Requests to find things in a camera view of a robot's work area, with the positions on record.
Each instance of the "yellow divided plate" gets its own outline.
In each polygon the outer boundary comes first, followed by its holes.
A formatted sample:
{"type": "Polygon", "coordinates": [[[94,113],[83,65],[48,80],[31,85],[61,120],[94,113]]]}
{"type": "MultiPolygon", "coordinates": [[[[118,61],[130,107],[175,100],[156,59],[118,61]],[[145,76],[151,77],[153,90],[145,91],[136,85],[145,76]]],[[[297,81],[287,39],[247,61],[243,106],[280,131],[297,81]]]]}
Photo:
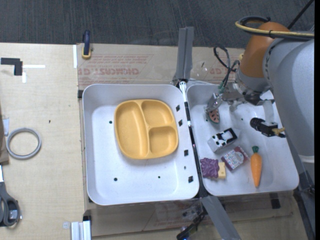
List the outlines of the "yellow divided plate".
{"type": "Polygon", "coordinates": [[[160,158],[178,146],[178,129],[170,107],[156,99],[131,99],[114,112],[121,152],[132,159],[160,158]]]}

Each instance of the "black clamp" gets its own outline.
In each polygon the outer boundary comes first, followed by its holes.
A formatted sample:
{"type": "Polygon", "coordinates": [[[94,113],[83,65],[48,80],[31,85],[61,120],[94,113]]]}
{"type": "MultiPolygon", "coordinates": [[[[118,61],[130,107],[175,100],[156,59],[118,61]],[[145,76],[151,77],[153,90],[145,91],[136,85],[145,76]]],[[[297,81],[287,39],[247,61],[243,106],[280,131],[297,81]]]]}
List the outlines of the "black clamp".
{"type": "Polygon", "coordinates": [[[91,57],[91,49],[90,49],[90,31],[86,30],[82,36],[82,42],[84,43],[84,47],[82,48],[81,56],[83,59],[87,60],[91,57]]]}
{"type": "Polygon", "coordinates": [[[263,135],[267,137],[272,137],[272,136],[278,136],[280,138],[286,137],[286,135],[281,133],[282,129],[278,128],[278,124],[276,122],[266,123],[265,120],[254,117],[250,120],[250,126],[256,131],[261,132],[263,135]]]}
{"type": "Polygon", "coordinates": [[[14,65],[14,75],[22,76],[23,62],[19,58],[1,58],[1,65],[14,65]]]}

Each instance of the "carrot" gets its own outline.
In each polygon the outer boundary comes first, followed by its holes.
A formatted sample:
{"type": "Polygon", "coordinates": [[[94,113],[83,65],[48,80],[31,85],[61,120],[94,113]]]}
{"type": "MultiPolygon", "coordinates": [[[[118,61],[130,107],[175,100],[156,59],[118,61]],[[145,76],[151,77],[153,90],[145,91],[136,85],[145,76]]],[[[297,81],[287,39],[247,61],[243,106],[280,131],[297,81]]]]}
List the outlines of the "carrot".
{"type": "Polygon", "coordinates": [[[258,154],[259,148],[257,146],[252,147],[253,155],[250,158],[251,172],[254,185],[257,188],[260,184],[261,170],[262,170],[262,157],[258,154]]]}

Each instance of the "green carrot top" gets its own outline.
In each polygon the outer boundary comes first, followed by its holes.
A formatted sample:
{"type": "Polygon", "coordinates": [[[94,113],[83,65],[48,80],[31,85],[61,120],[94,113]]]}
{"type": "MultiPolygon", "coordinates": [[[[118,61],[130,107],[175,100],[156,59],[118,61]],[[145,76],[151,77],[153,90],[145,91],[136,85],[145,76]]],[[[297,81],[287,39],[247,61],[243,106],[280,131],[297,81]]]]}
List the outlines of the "green carrot top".
{"type": "Polygon", "coordinates": [[[258,153],[259,147],[258,146],[253,146],[252,150],[253,150],[253,153],[258,153]]]}

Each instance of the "scissors handle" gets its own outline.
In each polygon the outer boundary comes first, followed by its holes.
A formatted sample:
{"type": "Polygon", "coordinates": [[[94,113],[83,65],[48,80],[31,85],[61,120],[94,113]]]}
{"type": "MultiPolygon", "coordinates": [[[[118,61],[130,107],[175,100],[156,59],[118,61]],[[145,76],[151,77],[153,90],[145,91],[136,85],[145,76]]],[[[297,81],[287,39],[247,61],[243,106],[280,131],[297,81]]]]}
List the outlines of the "scissors handle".
{"type": "Polygon", "coordinates": [[[6,190],[4,182],[0,182],[0,223],[5,226],[13,226],[20,218],[20,207],[17,200],[13,199],[6,190]],[[10,211],[16,210],[16,218],[10,218],[10,211]]]}

